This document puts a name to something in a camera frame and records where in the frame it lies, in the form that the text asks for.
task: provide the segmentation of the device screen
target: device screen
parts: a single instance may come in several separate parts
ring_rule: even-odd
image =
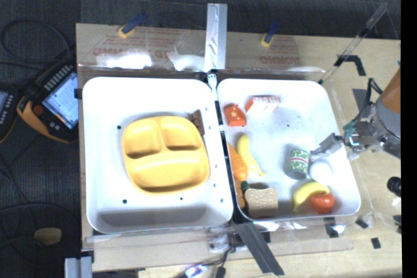
[[[0,110],[2,110],[7,98],[6,92],[0,92]]]
[[[78,123],[78,101],[74,96],[77,87],[77,74],[74,72],[42,102],[69,129]]]

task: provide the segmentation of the green and white can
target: green and white can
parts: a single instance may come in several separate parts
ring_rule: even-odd
[[[310,154],[305,150],[293,150],[287,169],[287,175],[295,180],[303,180],[308,174]]]

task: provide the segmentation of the banana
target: banana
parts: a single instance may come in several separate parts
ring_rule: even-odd
[[[327,194],[330,193],[330,189],[319,182],[309,182],[304,184],[303,186],[300,186],[295,192],[294,192],[294,212],[298,211],[298,207],[305,202],[308,197],[312,195],[318,195],[318,194]]]
[[[262,172],[261,168],[258,166],[255,159],[250,154],[249,149],[249,137],[248,135],[242,135],[237,141],[237,152],[239,153],[240,157],[248,166],[248,170],[253,171],[260,176],[265,176],[265,173]]]

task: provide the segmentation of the yellow divided plate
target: yellow divided plate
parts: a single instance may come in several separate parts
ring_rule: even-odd
[[[130,181],[148,193],[194,188],[210,174],[203,138],[184,117],[152,117],[129,124],[122,152]]]

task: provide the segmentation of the copper-colored cylinder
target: copper-colored cylinder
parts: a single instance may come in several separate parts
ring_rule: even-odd
[[[401,113],[401,67],[382,93],[382,102],[394,113]]]

